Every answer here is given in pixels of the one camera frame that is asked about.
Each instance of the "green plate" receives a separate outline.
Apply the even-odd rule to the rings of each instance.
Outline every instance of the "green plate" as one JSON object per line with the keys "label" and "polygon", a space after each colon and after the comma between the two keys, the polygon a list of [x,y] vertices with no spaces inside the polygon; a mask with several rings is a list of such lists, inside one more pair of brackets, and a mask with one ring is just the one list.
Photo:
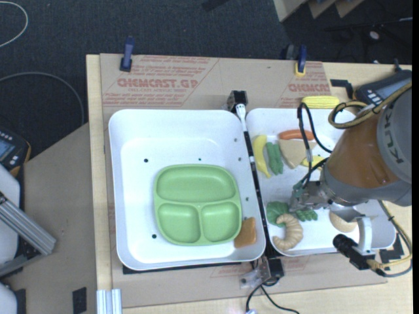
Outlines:
{"label": "green plate", "polygon": [[178,245],[211,245],[234,239],[242,205],[234,177],[223,167],[175,165],[158,172],[153,198],[162,235]]}

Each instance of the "white cable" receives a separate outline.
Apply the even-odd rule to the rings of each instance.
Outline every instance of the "white cable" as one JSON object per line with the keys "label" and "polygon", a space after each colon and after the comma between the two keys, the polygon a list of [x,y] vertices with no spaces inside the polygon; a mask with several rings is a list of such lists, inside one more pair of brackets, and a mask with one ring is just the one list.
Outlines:
{"label": "white cable", "polygon": [[9,40],[7,42],[4,42],[3,44],[0,44],[0,48],[2,48],[3,46],[6,46],[6,45],[10,44],[14,40],[16,40],[20,36],[22,36],[22,34],[25,32],[25,30],[27,28],[27,24],[29,23],[29,16],[27,15],[26,10],[24,10],[24,8],[22,6],[20,6],[20,5],[18,5],[17,3],[13,3],[11,1],[0,1],[0,3],[5,4],[5,5],[12,5],[12,6],[18,7],[25,14],[25,19],[26,19],[24,28],[19,32],[19,34],[17,34],[11,40]]}

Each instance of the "table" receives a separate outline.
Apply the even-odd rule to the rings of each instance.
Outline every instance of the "table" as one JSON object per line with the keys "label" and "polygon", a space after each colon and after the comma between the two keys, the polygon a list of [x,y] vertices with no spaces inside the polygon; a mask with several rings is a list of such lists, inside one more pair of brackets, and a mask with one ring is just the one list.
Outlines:
{"label": "table", "polygon": [[[352,85],[386,77],[393,72],[391,65],[324,63],[327,78],[350,80]],[[92,159],[92,192],[94,206],[94,233],[96,248],[96,277],[98,290],[113,288],[107,215],[106,172],[103,155],[103,117],[101,106],[100,57],[87,55],[88,102],[90,123],[90,148]],[[342,88],[332,88],[332,93],[344,99]],[[392,212],[412,235],[411,207],[390,206]],[[275,301],[284,307],[295,308],[300,313],[412,313],[412,272],[388,279],[380,285],[312,290],[275,294]],[[243,313],[246,298],[227,298],[184,304],[158,305],[124,309],[124,313]],[[258,313],[271,313],[275,309],[264,296],[255,296],[251,307]]]}

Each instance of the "dark floor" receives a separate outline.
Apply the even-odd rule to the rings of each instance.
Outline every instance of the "dark floor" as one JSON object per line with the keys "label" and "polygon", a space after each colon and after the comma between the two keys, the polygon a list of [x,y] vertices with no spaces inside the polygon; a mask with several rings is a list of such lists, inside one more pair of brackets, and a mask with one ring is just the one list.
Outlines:
{"label": "dark floor", "polygon": [[[412,22],[388,24],[390,34],[367,43],[367,28],[328,32],[325,28],[392,22],[412,16],[412,0],[366,0],[344,18],[332,6],[313,19],[308,5],[280,23],[273,0],[230,0],[206,11],[209,0],[1,0],[22,5],[26,32],[0,47],[0,126],[32,145],[32,156],[81,124],[78,93],[87,120],[87,54],[122,52],[127,35],[134,54],[278,59],[288,44],[305,44],[309,60],[412,63]],[[0,45],[24,25],[21,10],[0,4]]]}

